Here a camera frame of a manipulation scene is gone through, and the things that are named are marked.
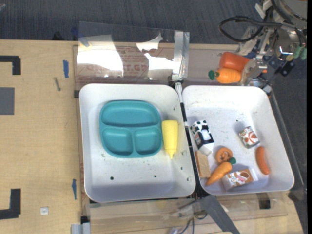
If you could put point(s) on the teal divided plate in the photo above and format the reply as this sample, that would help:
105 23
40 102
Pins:
129 114

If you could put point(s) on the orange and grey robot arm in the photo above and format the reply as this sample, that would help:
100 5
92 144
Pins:
295 4

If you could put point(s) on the brown bread slice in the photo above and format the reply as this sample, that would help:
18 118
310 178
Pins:
202 166

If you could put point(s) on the orange doughnut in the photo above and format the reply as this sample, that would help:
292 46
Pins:
219 155

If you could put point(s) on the orange carrot with green top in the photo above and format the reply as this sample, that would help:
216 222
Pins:
220 170
228 75

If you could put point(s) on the small can with red print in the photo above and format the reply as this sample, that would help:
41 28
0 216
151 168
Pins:
248 136

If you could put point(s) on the white plastic tray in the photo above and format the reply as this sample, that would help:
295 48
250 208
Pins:
231 106
136 179

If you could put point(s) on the dark orange rounded object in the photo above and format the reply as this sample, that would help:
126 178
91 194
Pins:
232 61

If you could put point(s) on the yellow squeeze bottle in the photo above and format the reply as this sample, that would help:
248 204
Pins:
169 135

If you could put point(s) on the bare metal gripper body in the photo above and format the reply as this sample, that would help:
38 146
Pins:
273 43

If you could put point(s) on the orange sausage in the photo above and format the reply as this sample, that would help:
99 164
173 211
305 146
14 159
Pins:
262 161

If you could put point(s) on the brown and white carton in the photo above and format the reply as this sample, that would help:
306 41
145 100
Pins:
240 179

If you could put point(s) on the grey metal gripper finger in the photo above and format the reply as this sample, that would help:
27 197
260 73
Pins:
248 72

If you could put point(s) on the cow print milk carton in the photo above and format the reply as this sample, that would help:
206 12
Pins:
201 136

